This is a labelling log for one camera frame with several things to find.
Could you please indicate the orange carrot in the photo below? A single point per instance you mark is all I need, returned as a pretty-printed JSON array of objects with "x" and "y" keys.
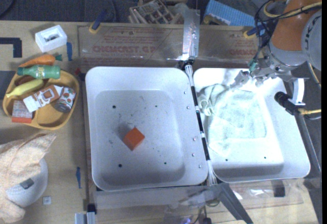
[{"x": 41, "y": 60}]

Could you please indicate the white round bowl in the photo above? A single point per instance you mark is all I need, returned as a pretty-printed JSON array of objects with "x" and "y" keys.
[{"x": 30, "y": 196}]

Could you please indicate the pale green towel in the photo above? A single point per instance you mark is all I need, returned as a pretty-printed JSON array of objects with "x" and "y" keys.
[{"x": 230, "y": 115}]

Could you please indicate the yellow banana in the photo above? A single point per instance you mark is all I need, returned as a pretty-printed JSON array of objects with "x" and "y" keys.
[{"x": 25, "y": 87}]

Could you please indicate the orange cube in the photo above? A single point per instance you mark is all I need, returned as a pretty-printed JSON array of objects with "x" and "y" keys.
[{"x": 133, "y": 138}]

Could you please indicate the white plastic tray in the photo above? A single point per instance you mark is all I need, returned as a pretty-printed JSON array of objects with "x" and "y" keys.
[
  {"x": 153, "y": 115},
  {"x": 255, "y": 164}
]

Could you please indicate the white foam box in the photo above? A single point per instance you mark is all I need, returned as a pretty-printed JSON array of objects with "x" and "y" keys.
[{"x": 51, "y": 39}]

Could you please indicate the white and orange carton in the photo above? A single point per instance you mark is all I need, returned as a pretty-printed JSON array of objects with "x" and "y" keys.
[{"x": 42, "y": 98}]

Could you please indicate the yellow divided plate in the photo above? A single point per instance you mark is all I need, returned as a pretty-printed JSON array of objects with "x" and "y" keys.
[{"x": 48, "y": 118}]

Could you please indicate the orange and white packet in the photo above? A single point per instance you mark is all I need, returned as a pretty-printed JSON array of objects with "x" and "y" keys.
[{"x": 21, "y": 113}]

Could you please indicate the peach patterned cloth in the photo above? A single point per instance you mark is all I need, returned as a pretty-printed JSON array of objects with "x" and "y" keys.
[{"x": 18, "y": 156}]

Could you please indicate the small white square block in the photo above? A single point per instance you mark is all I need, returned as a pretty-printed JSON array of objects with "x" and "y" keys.
[{"x": 47, "y": 200}]

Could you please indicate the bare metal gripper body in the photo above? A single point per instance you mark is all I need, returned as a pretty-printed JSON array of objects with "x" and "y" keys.
[{"x": 270, "y": 70}]

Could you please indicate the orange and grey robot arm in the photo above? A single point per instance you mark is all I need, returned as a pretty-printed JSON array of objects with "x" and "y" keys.
[{"x": 288, "y": 29}]

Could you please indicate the black cylinder on white bracket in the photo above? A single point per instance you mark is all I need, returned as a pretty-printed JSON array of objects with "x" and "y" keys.
[{"x": 287, "y": 102}]

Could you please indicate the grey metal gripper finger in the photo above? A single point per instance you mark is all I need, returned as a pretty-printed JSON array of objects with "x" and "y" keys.
[
  {"x": 260, "y": 81},
  {"x": 240, "y": 78}
]

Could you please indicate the white can with red print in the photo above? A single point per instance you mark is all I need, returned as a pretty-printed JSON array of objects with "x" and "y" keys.
[{"x": 67, "y": 99}]

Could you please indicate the brown cardboard board red print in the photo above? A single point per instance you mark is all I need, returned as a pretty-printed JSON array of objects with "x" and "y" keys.
[{"x": 143, "y": 44}]

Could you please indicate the green bottle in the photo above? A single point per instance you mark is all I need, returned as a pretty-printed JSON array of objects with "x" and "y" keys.
[{"x": 41, "y": 72}]

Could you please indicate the blue corrugated sheet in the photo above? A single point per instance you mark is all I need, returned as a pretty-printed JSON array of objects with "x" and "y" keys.
[{"x": 227, "y": 15}]

